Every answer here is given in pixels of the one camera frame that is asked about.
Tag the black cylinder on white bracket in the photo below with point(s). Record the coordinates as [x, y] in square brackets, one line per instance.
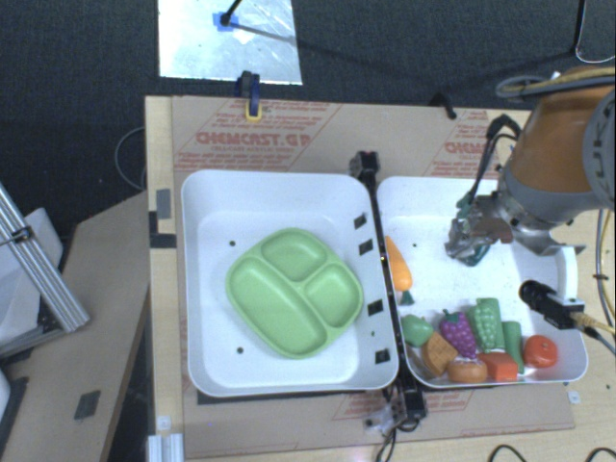
[546, 301]

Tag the white plastic tray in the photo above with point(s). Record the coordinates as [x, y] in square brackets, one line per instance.
[433, 219]
[216, 200]

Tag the thin black rod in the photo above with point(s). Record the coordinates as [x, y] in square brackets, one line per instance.
[380, 229]

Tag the brown waffle biscuit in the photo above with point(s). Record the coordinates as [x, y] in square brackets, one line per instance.
[438, 354]

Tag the green divided plate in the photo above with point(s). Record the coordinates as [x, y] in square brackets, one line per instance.
[289, 291]

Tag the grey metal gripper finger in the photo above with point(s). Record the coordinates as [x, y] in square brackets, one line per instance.
[476, 244]
[454, 241]

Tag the orange tomato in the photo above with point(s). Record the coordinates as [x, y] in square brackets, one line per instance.
[541, 351]

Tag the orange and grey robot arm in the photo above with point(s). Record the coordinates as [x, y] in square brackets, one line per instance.
[553, 152]

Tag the brown cardboard board red print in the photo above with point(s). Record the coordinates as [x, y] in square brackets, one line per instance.
[298, 137]

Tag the orange carrot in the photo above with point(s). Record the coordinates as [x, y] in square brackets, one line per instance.
[398, 267]

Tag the green pear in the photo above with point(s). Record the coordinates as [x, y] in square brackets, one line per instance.
[415, 330]

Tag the brown doughnut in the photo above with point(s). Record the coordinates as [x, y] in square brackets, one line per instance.
[467, 371]

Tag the purple grapes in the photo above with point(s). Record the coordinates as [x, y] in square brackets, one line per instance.
[459, 332]

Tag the green cucumber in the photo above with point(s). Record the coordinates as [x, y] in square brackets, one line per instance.
[513, 342]

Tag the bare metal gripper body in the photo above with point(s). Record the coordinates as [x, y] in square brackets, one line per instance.
[495, 222]

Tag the orange red block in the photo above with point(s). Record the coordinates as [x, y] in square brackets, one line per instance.
[500, 366]

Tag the dark green small toy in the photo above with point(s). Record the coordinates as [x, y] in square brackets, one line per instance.
[474, 259]

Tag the green grapes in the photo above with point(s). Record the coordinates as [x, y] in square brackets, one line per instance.
[487, 323]

